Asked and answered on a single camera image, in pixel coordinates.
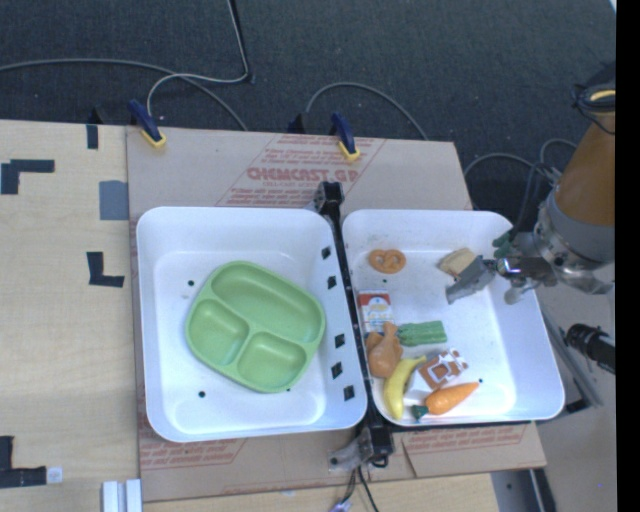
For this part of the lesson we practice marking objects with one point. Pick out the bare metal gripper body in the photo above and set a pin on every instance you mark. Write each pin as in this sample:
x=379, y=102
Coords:
x=537, y=267

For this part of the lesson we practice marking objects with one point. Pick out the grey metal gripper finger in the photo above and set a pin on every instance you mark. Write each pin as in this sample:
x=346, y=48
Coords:
x=516, y=294
x=471, y=282

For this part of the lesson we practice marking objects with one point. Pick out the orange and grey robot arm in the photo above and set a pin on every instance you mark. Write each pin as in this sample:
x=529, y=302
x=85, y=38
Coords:
x=587, y=165

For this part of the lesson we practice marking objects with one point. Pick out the beige bread piece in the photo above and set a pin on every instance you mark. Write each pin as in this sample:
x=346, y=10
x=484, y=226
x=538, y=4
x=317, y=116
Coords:
x=457, y=260

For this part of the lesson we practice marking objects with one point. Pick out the white plastic tray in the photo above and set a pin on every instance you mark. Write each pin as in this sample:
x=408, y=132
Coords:
x=500, y=340
x=170, y=400

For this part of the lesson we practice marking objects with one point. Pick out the green asparagus bundle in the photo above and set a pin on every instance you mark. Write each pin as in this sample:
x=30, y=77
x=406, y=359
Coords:
x=422, y=333

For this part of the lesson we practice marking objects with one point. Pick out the orange pretzel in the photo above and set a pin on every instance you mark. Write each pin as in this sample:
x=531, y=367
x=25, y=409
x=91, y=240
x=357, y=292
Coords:
x=376, y=262

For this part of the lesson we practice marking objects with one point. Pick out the red and white carton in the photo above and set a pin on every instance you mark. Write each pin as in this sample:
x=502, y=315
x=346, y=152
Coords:
x=375, y=310

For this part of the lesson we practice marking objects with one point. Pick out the orange and white waffle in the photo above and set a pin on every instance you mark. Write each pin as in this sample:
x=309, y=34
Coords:
x=436, y=376

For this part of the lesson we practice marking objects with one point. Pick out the orange chicken drumstick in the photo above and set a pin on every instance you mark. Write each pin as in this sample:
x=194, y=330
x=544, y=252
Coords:
x=384, y=356

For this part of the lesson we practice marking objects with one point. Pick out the orange carrot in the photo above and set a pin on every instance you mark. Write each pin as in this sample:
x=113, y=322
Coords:
x=450, y=398

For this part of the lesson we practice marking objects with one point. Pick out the thin black rod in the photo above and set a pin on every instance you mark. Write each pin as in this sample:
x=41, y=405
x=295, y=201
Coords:
x=350, y=295

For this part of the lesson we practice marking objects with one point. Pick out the yellow banana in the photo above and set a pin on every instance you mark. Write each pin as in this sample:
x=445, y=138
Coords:
x=395, y=387

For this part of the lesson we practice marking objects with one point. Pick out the green divided plate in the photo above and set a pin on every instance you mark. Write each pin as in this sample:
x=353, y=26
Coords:
x=250, y=320

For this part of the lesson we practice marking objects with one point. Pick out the brown cardboard board red print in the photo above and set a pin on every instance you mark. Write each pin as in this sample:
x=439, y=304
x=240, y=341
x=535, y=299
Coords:
x=200, y=170

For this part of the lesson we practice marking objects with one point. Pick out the black cylinder on white bracket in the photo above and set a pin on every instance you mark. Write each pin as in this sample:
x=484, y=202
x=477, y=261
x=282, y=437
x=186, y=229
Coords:
x=592, y=342

